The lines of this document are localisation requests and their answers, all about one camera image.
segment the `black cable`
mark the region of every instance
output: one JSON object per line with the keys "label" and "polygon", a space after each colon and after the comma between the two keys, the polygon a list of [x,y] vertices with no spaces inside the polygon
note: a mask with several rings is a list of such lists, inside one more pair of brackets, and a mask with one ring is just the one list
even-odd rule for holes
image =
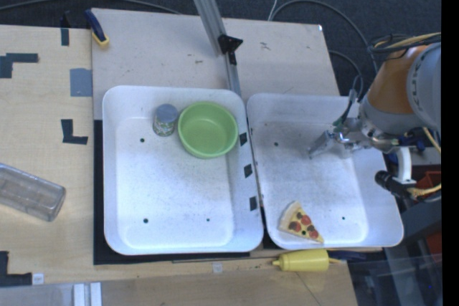
{"label": "black cable", "polygon": [[417,198],[417,201],[420,203],[433,203],[434,201],[442,200],[442,192],[437,191],[431,196],[428,196],[426,199]]}
{"label": "black cable", "polygon": [[[6,6],[0,6],[0,11],[6,11],[9,9],[14,9],[14,8],[20,8],[22,6],[29,6],[29,5],[35,5],[35,4],[41,4],[41,3],[48,3],[52,1],[62,1],[62,0],[30,0],[30,1],[23,1],[22,3],[16,3],[16,4],[10,4]],[[123,1],[125,3],[132,3],[132,4],[137,4],[137,5],[142,5],[142,6],[147,6],[155,9],[160,9],[163,11],[167,11],[168,13],[173,13],[173,14],[181,14],[178,11],[175,11],[170,8],[166,8],[165,6],[161,6],[158,4],[153,4],[153,3],[148,3],[146,1],[139,1],[139,0],[111,0],[111,1]]]}
{"label": "black cable", "polygon": [[[360,36],[362,42],[365,44],[365,47],[368,47],[368,41],[366,40],[365,36],[361,33],[360,29],[355,25],[355,23],[352,22],[352,20],[350,20],[350,18],[347,17],[347,15],[345,15],[343,12],[341,12],[340,10],[338,10],[337,8],[335,8],[334,6],[331,6],[327,3],[324,3],[322,1],[318,1],[318,0],[290,0],[290,1],[287,1],[286,3],[282,4],[281,6],[279,6],[274,12],[273,14],[271,15],[271,17],[268,19],[269,21],[272,21],[274,20],[274,18],[279,14],[280,11],[282,11],[283,9],[285,9],[286,7],[290,6],[290,5],[293,5],[293,4],[299,4],[299,3],[311,3],[311,4],[318,4],[320,6],[324,6],[332,11],[334,11],[335,13],[337,13],[338,15],[340,15],[341,17],[344,18],[344,20],[346,20],[353,28],[354,30],[357,32],[357,34]],[[374,71],[375,73],[378,73],[378,67],[376,65],[376,61],[374,60],[373,58],[373,55],[371,54],[372,56],[372,62],[373,62],[373,68],[374,68]]]}
{"label": "black cable", "polygon": [[389,54],[391,52],[407,50],[411,47],[417,47],[422,45],[434,44],[436,42],[441,42],[442,36],[440,33],[434,34],[432,36],[426,37],[415,42],[410,42],[403,44],[397,47],[391,47],[391,44],[396,44],[398,42],[411,39],[413,36],[408,36],[406,34],[389,34],[383,37],[377,37],[371,40],[368,51],[370,54]]}
{"label": "black cable", "polygon": [[355,61],[353,61],[350,57],[347,57],[345,54],[342,54],[341,52],[338,52],[338,51],[335,51],[335,50],[329,50],[328,53],[332,54],[332,55],[337,55],[339,57],[342,57],[349,64],[351,64],[352,67],[354,67],[354,69],[357,72],[357,76],[354,78],[354,82],[352,83],[352,88],[355,89],[356,80],[359,79],[360,80],[360,89],[359,89],[359,92],[357,94],[357,100],[360,100],[361,94],[362,94],[362,92],[364,90],[364,75],[362,74],[361,70],[359,69],[359,67],[357,66]]}

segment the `metal bracket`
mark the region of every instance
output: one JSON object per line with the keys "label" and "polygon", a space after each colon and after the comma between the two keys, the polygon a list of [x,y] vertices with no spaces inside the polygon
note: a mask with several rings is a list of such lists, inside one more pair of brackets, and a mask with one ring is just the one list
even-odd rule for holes
{"label": "metal bracket", "polygon": [[416,183],[416,181],[411,178],[412,164],[410,149],[408,147],[399,147],[395,153],[399,161],[399,172],[394,180],[404,185]]}
{"label": "metal bracket", "polygon": [[218,43],[223,54],[228,54],[229,63],[237,65],[236,63],[236,49],[243,43],[241,39],[222,34],[218,38]]}

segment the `yellow mustard bottle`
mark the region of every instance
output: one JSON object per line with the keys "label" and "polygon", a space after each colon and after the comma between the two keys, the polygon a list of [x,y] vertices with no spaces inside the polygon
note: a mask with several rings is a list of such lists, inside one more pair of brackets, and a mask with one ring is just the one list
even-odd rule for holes
{"label": "yellow mustard bottle", "polygon": [[290,272],[325,272],[330,261],[325,249],[310,249],[281,254],[273,265]]}

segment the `plastic container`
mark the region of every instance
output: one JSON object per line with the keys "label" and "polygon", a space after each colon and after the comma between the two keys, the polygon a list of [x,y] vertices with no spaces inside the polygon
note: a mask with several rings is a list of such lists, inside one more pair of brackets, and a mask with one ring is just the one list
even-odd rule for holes
{"label": "plastic container", "polygon": [[[374,174],[387,169],[380,150],[349,154],[336,145],[308,157],[307,147],[333,129],[336,112],[345,111],[348,102],[344,96],[289,93],[257,93],[247,102],[266,229],[282,249],[318,247],[279,230],[279,218],[292,201],[304,205],[325,248],[392,247],[403,239],[395,197],[374,182]],[[349,117],[358,114],[355,104]]]}
{"label": "plastic container", "polygon": [[0,203],[53,221],[64,200],[64,187],[0,163]]}
{"label": "plastic container", "polygon": [[311,249],[281,254],[273,265],[289,272],[325,272],[330,261],[325,249]]}
{"label": "plastic container", "polygon": [[[179,134],[162,138],[151,128],[158,106],[183,112],[201,101],[235,117],[240,139],[224,156],[198,159]],[[103,162],[104,235],[119,254],[250,252],[262,241],[245,104],[233,91],[110,88],[103,98]]]}

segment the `black clamp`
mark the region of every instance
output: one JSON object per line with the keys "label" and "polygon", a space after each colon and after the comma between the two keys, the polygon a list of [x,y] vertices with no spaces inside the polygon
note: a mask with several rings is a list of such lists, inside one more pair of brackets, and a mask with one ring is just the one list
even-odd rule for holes
{"label": "black clamp", "polygon": [[229,63],[232,65],[237,65],[235,51],[241,45],[241,43],[243,43],[243,40],[228,36],[226,34],[221,34],[218,38],[218,43],[222,53],[228,54]]}

